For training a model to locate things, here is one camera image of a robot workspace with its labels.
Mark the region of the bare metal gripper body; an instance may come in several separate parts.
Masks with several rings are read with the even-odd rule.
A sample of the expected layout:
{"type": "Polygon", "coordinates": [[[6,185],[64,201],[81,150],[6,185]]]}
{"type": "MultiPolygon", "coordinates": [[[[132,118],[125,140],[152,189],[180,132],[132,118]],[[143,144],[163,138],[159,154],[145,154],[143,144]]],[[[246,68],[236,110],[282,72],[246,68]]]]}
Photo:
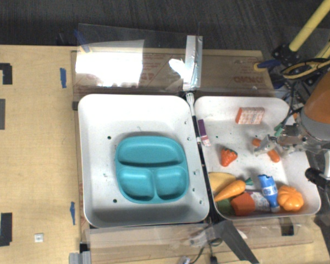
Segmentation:
{"type": "Polygon", "coordinates": [[[289,153],[295,151],[309,151],[315,154],[320,153],[323,148],[323,141],[311,135],[301,123],[285,125],[277,144],[289,153]]]}

